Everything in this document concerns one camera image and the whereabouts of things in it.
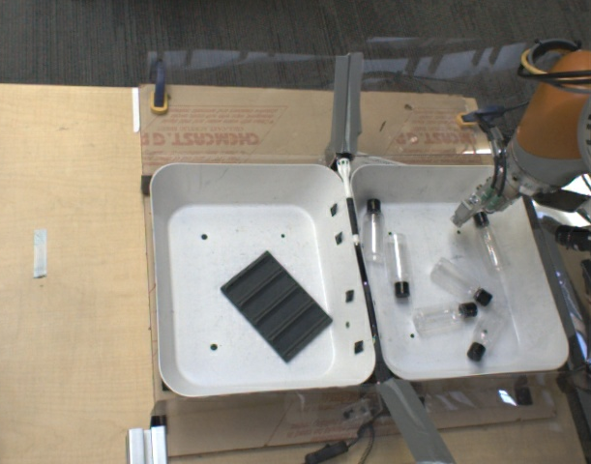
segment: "metal bracket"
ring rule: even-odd
[[[156,87],[151,93],[151,111],[156,115],[164,115],[168,111],[168,94],[166,93],[166,70],[162,60],[156,63]]]
[[[352,159],[362,132],[360,93],[364,55],[361,52],[336,57],[332,137],[325,160],[332,165],[338,155]]]
[[[128,430],[128,464],[167,464],[166,427]]]
[[[456,463],[409,382],[390,379],[378,390],[418,464]]]

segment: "small white label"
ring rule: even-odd
[[[47,273],[47,231],[44,228],[33,234],[33,278],[42,278]]]
[[[133,131],[140,132],[140,90],[132,88],[132,122]]]

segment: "test tube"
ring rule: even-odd
[[[467,357],[471,361],[478,362],[482,359],[485,352],[497,341],[509,320],[507,313],[501,311],[494,311],[494,313],[484,316],[476,323],[471,345],[467,351]]]
[[[385,263],[395,296],[399,299],[408,298],[411,294],[411,273],[407,240],[403,234],[392,232],[385,238]]]
[[[475,303],[447,303],[414,309],[413,324],[418,334],[441,333],[459,328],[464,320],[477,315]]]
[[[473,220],[478,232],[479,250],[487,264],[487,268],[492,272],[501,271],[504,260],[487,214],[484,212],[477,213],[473,216]]]
[[[432,268],[430,278],[459,298],[488,305],[492,294],[481,287],[472,277],[446,258],[441,258]]]
[[[362,251],[364,258],[372,263],[383,263],[383,237],[385,235],[385,218],[381,213],[381,202],[369,199],[367,211],[362,225]]]

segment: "wooden table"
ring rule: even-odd
[[[131,89],[0,84],[0,463],[122,464],[127,430],[148,425],[140,174]],[[42,278],[33,278],[36,229],[47,230]],[[566,398],[552,396],[553,419],[442,436],[459,463],[583,462]],[[334,462],[357,462],[358,446]],[[317,448],[200,461],[301,463]],[[380,437],[368,462],[412,457],[400,436]]]

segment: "plywood surface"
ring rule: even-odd
[[[122,463],[152,409],[130,89],[0,85],[0,463]],[[33,278],[33,232],[47,276]]]

